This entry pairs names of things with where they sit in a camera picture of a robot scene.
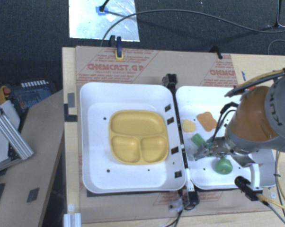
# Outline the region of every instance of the white surface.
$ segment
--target white surface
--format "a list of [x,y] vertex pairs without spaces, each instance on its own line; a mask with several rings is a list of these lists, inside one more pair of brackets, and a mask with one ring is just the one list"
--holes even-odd
[[[171,110],[165,112],[165,106]],[[80,90],[83,181],[96,193],[168,191],[180,189],[186,180],[172,94],[163,86],[88,83]],[[111,153],[108,123],[119,110],[150,110],[165,122],[169,139],[169,155],[151,165],[126,165]],[[178,146],[179,152],[171,154]],[[182,176],[175,178],[175,172]]]
[[[11,101],[8,100],[8,101],[4,102],[0,107],[4,110],[8,119],[11,121],[11,123],[17,129],[19,126],[20,118],[19,118],[13,104],[11,103]],[[8,159],[8,145],[9,145],[9,141],[6,139],[6,137],[0,131],[0,162]]]
[[[99,15],[96,7],[106,0],[69,0],[69,25],[71,38],[102,39],[105,32],[122,17],[108,14]],[[106,5],[110,12],[123,16],[135,13],[134,0],[110,0]],[[111,35],[121,36],[123,41],[138,41],[136,16],[126,19],[116,25],[106,39]]]
[[[230,88],[226,87],[181,87],[177,90],[176,97],[179,108],[181,123],[185,120],[191,120],[196,124],[194,132],[184,132],[184,144],[187,153],[188,165],[190,168],[190,177],[192,182],[199,188],[205,190],[211,189],[231,189],[237,188],[234,180],[237,176],[243,176],[251,180],[249,167],[241,167],[231,156],[227,156],[232,163],[233,170],[227,175],[218,174],[214,171],[216,157],[205,157],[197,161],[193,154],[197,151],[197,146],[191,141],[191,138],[199,133],[204,140],[209,139],[214,134],[214,130],[206,132],[197,120],[197,115],[204,112],[210,112],[213,118],[218,121],[220,110],[229,103],[239,103],[240,96],[225,98],[224,95]],[[225,123],[231,120],[233,112],[226,117]],[[222,127],[216,136],[223,136],[225,127]]]

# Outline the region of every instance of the metal plate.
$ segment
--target metal plate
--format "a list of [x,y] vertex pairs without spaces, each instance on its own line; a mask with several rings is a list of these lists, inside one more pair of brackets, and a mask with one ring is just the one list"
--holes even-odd
[[[97,13],[97,7],[106,0],[69,0],[70,38],[102,39],[106,31],[120,16]],[[135,13],[134,0],[110,0],[105,10],[123,16]],[[106,39],[111,35],[121,36],[123,41],[139,42],[136,16],[122,21],[115,26]]]

